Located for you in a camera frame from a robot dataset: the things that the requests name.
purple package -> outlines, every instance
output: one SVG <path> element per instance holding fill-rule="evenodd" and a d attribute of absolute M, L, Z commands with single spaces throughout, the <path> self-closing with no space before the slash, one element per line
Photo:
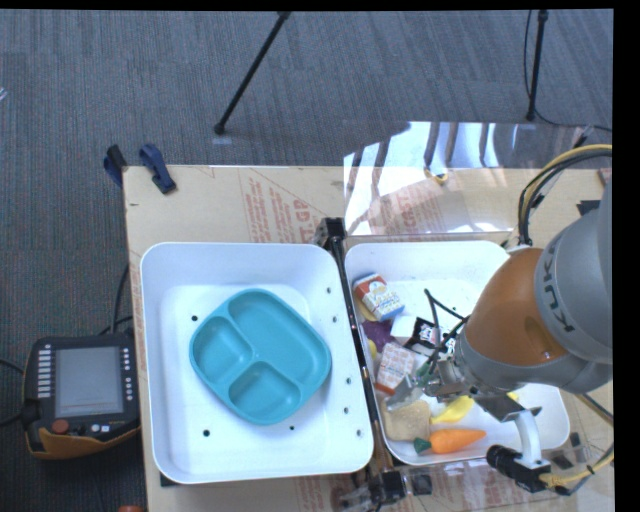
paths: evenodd
<path fill-rule="evenodd" d="M 373 343 L 375 343 L 378 352 L 382 353 L 384 346 L 396 339 L 391 336 L 391 320 L 384 320 L 382 322 L 372 322 L 371 320 L 365 320 L 362 322 L 362 329 Z"/>

metal stand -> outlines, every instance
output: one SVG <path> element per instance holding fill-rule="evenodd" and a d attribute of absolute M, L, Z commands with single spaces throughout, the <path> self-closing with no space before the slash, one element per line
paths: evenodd
<path fill-rule="evenodd" d="M 251 78 L 253 78 L 253 75 L 257 71 L 258 66 L 260 66 L 260 63 L 262 62 L 262 59 L 267 54 L 267 51 L 269 50 L 271 43 L 273 43 L 273 40 L 278 35 L 280 28 L 282 28 L 282 25 L 284 24 L 285 21 L 287 21 L 287 18 L 289 17 L 290 14 L 291 14 L 291 11 L 278 11 L 278 20 L 276 21 L 276 24 L 271 29 L 271 33 L 269 34 L 269 36 L 267 37 L 267 40 L 262 45 L 260 52 L 258 53 L 257 57 L 253 61 L 251 68 L 249 68 L 249 71 L 247 72 L 247 75 L 244 77 L 244 80 L 242 81 L 242 83 L 240 84 L 240 87 L 236 91 L 236 94 L 231 99 L 231 103 L 227 107 L 227 110 L 223 114 L 220 121 L 218 121 L 218 123 L 213 127 L 213 131 L 216 132 L 218 135 L 222 135 L 224 133 L 224 125 L 229 120 L 229 117 L 231 116 L 233 109 L 236 108 L 236 105 L 238 101 L 240 101 L 240 98 L 242 97 L 244 90 L 249 85 Z"/>
<path fill-rule="evenodd" d="M 536 53 L 533 59 L 533 75 L 531 77 L 531 92 L 529 94 L 529 110 L 527 121 L 533 121 L 536 117 L 536 92 L 538 89 L 538 72 L 540 70 L 540 55 L 542 54 L 542 38 L 544 36 L 544 24 L 549 18 L 547 9 L 538 11 L 538 35 L 536 37 Z"/>

blue divided plate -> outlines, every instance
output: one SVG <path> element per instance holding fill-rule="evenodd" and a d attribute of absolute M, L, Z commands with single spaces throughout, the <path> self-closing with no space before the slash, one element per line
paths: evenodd
<path fill-rule="evenodd" d="M 223 302 L 196 329 L 189 358 L 238 415 L 271 425 L 296 412 L 327 378 L 331 352 L 275 294 L 251 288 Z"/>

blue clamp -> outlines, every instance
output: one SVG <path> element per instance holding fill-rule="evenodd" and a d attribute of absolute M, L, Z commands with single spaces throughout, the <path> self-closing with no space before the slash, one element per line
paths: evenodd
<path fill-rule="evenodd" d="M 140 158 L 145 167 L 155 174 L 151 178 L 160 192 L 166 194 L 176 188 L 175 182 L 169 176 L 169 171 L 162 158 L 162 153 L 153 144 L 145 144 L 140 148 Z"/>
<path fill-rule="evenodd" d="M 109 177 L 122 188 L 122 168 L 127 166 L 127 162 L 116 144 L 107 149 L 107 156 L 104 157 L 103 164 Z"/>

toy carrot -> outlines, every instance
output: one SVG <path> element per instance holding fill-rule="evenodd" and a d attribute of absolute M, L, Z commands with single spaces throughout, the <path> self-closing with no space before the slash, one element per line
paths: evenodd
<path fill-rule="evenodd" d="M 482 439 L 487 433 L 484 430 L 467 428 L 445 428 L 434 430 L 426 441 L 420 437 L 413 440 L 416 453 L 431 449 L 433 453 L 451 453 Z"/>

